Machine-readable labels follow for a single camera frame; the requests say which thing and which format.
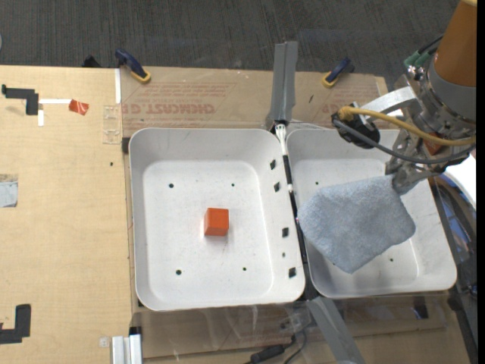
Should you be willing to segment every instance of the orange cube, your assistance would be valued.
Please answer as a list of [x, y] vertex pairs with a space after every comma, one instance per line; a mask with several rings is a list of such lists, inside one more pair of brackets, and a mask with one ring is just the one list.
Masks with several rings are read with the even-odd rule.
[[229, 210], [208, 208], [204, 217], [205, 236], [226, 236], [229, 230]]

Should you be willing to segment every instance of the black cable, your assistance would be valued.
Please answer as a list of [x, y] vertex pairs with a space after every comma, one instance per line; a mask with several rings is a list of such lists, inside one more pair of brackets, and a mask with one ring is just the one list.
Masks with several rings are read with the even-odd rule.
[[420, 49], [418, 49], [418, 53], [419, 54], [422, 54], [428, 48], [430, 48], [432, 45], [434, 45], [436, 42], [439, 42], [441, 40], [441, 38], [443, 38], [443, 35], [438, 36], [434, 41], [429, 42], [427, 45], [424, 45], [423, 47], [421, 47]]
[[307, 342], [307, 337], [306, 337], [306, 333], [305, 333], [305, 329], [303, 329], [303, 344], [301, 345], [301, 347], [293, 354], [291, 355], [290, 357], [288, 357], [288, 359], [286, 359], [286, 361], [284, 362], [284, 364], [289, 364], [289, 362], [291, 360], [293, 360], [296, 355], [298, 355], [306, 346], [306, 342]]
[[333, 125], [335, 125], [338, 128], [342, 128], [343, 130], [347, 131], [351, 135], [358, 137], [360, 140], [363, 142], [379, 149], [380, 151], [385, 152], [386, 154], [395, 156], [399, 159], [402, 159], [403, 161], [411, 162], [411, 163], [419, 163], [422, 165], [438, 165], [439, 163], [444, 163], [447, 161], [452, 161], [453, 159], [458, 159], [461, 158], [464, 154], [469, 154], [472, 149], [475, 148], [476, 144], [472, 144], [470, 147], [467, 149], [464, 149], [463, 151], [457, 152], [456, 154], [447, 156], [445, 158], [439, 158], [439, 159], [418, 159], [418, 158], [412, 158], [411, 156], [403, 155], [399, 152], [393, 151], [391, 149], [388, 149], [387, 147], [382, 146], [379, 143], [374, 142], [372, 139], [369, 139], [362, 133], [354, 130], [352, 127], [349, 127], [348, 125], [342, 123], [341, 121], [338, 120], [333, 120]]

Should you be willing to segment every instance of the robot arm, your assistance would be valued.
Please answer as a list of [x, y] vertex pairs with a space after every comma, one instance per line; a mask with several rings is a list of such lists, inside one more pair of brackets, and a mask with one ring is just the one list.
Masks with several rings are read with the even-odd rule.
[[[379, 146], [373, 120], [398, 125], [386, 172], [394, 174], [393, 185], [400, 193], [462, 162], [475, 147], [477, 0], [458, 3], [433, 51], [431, 60], [422, 66], [414, 58], [407, 74], [396, 82], [395, 91], [361, 108], [354, 103], [332, 116], [340, 135], [363, 148]], [[402, 111], [402, 117], [386, 115], [396, 109]]]

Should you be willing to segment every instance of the dark floor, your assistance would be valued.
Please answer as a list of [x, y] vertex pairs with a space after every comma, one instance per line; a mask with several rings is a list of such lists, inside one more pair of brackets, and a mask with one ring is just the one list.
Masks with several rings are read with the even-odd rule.
[[274, 44], [299, 41], [298, 71], [355, 72], [392, 86], [402, 60], [446, 29], [457, 0], [0, 0], [0, 64], [272, 70]]

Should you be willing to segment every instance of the gray cable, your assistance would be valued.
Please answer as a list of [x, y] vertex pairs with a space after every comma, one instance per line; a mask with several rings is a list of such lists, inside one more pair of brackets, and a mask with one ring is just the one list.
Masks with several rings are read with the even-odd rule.
[[345, 125], [341, 121], [334, 120], [333, 123], [335, 124], [336, 127], [342, 128], [343, 130], [347, 131], [351, 135], [358, 137], [363, 142], [367, 143], [370, 146], [373, 146], [373, 147], [379, 149], [380, 151], [384, 151], [385, 153], [392, 155], [392, 156], [395, 156], [399, 159], [402, 159], [403, 161], [407, 161], [407, 162], [411, 162], [411, 163], [420, 163], [422, 165], [438, 165], [439, 163], [444, 163], [444, 162], [447, 162], [447, 161], [452, 161], [453, 159], [461, 158], [464, 154], [470, 153], [470, 151], [476, 146], [475, 144], [473, 144], [473, 145], [471, 145], [471, 147], [464, 149], [463, 151], [457, 152], [456, 154], [447, 156], [445, 158], [418, 159], [418, 158], [412, 158], [411, 156], [403, 155], [403, 154], [400, 154], [399, 152], [388, 149], [387, 147], [384, 147], [381, 144], [374, 142], [372, 139], [366, 137], [362, 133], [354, 130], [352, 127]]

